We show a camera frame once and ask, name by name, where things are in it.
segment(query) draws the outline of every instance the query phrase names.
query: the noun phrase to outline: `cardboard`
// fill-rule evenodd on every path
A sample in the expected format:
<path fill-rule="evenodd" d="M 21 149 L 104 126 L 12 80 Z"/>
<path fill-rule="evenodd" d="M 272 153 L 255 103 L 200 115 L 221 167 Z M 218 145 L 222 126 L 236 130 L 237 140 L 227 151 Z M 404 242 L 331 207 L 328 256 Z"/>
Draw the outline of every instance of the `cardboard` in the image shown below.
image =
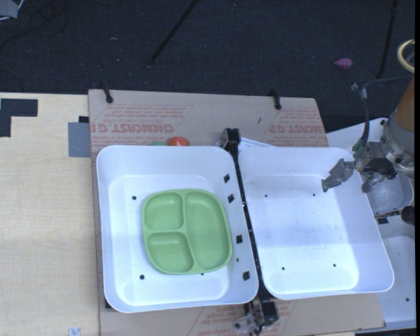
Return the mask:
<path fill-rule="evenodd" d="M 236 335 L 233 323 L 243 305 L 194 307 L 123 314 L 106 307 L 102 279 L 102 245 L 96 180 L 98 152 L 112 144 L 148 145 L 182 136 L 192 146 L 213 146 L 225 128 L 273 146 L 328 146 L 314 99 L 221 94 L 183 94 L 111 90 L 89 91 L 90 140 L 94 183 L 99 313 L 103 336 Z M 382 327 L 376 295 L 344 295 L 306 300 L 275 300 L 279 320 L 261 335 L 311 335 Z"/>

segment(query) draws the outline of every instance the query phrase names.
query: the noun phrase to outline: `green divided plate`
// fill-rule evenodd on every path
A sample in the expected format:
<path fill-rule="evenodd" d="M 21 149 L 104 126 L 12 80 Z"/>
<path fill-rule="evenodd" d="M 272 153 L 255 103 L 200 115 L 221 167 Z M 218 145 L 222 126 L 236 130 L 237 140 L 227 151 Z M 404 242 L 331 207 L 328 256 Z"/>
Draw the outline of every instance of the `green divided plate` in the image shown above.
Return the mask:
<path fill-rule="evenodd" d="M 232 257 L 224 207 L 206 190 L 149 195 L 142 206 L 142 228 L 150 262 L 166 274 L 212 272 Z"/>

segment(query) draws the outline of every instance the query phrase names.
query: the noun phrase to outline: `metal bracket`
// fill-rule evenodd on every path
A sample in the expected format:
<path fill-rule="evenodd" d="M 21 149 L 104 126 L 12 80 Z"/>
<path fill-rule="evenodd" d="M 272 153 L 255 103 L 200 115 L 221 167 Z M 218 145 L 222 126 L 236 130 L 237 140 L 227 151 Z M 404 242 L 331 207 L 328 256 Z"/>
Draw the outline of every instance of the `metal bracket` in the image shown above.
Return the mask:
<path fill-rule="evenodd" d="M 353 162 L 345 162 L 344 158 L 337 161 L 336 165 L 330 170 L 327 179 L 322 179 L 322 189 L 326 192 L 328 189 L 339 186 L 351 177 L 355 170 Z"/>

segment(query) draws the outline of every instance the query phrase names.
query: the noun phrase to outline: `dark floor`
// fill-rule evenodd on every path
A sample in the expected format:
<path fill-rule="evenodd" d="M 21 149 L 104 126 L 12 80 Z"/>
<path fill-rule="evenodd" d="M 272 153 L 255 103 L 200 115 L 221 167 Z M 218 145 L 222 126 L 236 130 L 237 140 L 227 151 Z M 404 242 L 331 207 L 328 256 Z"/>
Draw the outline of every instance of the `dark floor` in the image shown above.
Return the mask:
<path fill-rule="evenodd" d="M 378 118 L 413 77 L 396 49 L 415 39 L 415 0 L 199 0 L 156 55 L 192 1 L 26 0 L 17 19 L 0 21 L 0 91 L 85 94 L 100 81 L 111 90 L 275 89 L 315 98 L 330 131 L 364 119 L 353 82 L 384 79 L 367 88 Z M 349 69 L 333 64 L 344 57 Z"/>

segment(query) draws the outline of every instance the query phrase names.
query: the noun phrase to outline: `white tray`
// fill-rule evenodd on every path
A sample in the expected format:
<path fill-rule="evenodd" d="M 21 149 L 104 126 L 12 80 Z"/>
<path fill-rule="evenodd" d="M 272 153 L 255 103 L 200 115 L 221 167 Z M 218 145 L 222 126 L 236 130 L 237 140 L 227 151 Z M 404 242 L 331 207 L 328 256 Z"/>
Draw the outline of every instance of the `white tray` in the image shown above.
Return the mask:
<path fill-rule="evenodd" d="M 215 146 L 109 146 L 98 154 L 97 180 L 104 293 L 112 308 L 130 313 L 241 304 L 256 296 L 256 266 L 228 152 Z M 143 201 L 151 193 L 182 188 L 208 190 L 223 203 L 233 253 L 220 270 L 170 275 L 157 271 L 148 260 L 141 225 Z"/>
<path fill-rule="evenodd" d="M 340 148 L 250 147 L 239 155 L 266 289 L 280 299 L 387 291 L 393 270 L 361 177 L 323 192 Z"/>

